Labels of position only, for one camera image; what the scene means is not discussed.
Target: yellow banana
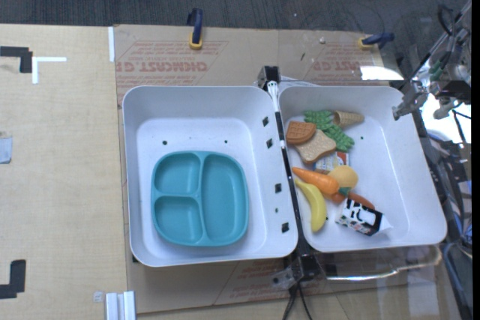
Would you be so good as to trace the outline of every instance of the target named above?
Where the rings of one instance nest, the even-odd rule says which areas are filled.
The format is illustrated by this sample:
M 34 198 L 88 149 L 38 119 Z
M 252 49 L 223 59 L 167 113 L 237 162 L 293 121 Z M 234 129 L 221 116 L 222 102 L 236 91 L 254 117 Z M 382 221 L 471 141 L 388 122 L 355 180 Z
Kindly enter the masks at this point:
M 305 183 L 299 179 L 295 179 L 295 185 L 300 188 L 304 196 L 308 200 L 311 210 L 311 228 L 313 232 L 319 231 L 327 219 L 327 206 L 325 198 L 317 186 Z

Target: wooden surface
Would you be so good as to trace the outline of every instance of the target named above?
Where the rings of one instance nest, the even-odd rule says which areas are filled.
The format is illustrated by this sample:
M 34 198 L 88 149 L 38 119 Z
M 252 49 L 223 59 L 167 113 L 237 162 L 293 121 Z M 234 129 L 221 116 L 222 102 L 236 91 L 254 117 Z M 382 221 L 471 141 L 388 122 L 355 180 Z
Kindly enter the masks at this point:
M 0 285 L 26 260 L 25 291 L 0 319 L 103 319 L 95 292 L 128 289 L 115 66 L 103 27 L 0 25 L 0 46 L 27 46 L 39 82 L 0 58 Z M 443 264 L 408 283 L 306 298 L 314 319 L 459 319 Z M 284 299 L 139 315 L 139 319 L 281 319 Z M 306 319 L 298 299 L 291 319 Z

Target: blue and yellow clamp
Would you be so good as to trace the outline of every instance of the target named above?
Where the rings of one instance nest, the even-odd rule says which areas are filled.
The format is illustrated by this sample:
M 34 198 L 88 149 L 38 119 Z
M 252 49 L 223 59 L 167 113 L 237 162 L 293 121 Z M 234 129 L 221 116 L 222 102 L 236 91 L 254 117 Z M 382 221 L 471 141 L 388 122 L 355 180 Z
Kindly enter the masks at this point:
M 358 46 L 361 49 L 370 49 L 374 44 L 378 44 L 378 48 L 382 49 L 387 42 L 394 39 L 395 35 L 391 32 L 383 32 L 382 34 L 371 35 L 365 39 L 358 39 Z
M 191 49 L 202 48 L 202 21 L 203 10 L 200 8 L 193 8 L 192 12 L 188 14 L 187 25 L 193 26 L 193 32 L 190 34 L 188 45 Z

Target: black bracket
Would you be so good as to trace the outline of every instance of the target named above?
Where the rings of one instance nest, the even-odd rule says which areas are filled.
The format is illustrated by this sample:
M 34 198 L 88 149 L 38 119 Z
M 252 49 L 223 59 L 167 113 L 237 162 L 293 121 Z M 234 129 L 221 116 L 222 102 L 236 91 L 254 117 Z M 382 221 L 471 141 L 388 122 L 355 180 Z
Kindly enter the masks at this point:
M 7 47 L 0 46 L 0 56 L 20 58 L 20 72 L 32 73 L 32 56 L 28 47 Z
M 10 264 L 10 282 L 0 285 L 0 299 L 14 299 L 25 291 L 25 260 L 13 260 Z

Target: teal plate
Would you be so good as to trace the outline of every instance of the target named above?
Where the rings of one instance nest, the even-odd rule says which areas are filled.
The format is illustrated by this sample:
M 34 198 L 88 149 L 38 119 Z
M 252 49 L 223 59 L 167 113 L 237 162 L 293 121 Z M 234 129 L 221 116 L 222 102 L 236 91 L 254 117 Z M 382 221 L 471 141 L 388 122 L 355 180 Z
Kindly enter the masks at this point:
M 157 232 L 171 243 L 194 247 L 233 244 L 248 227 L 244 171 L 225 154 L 168 154 L 153 169 L 151 206 Z

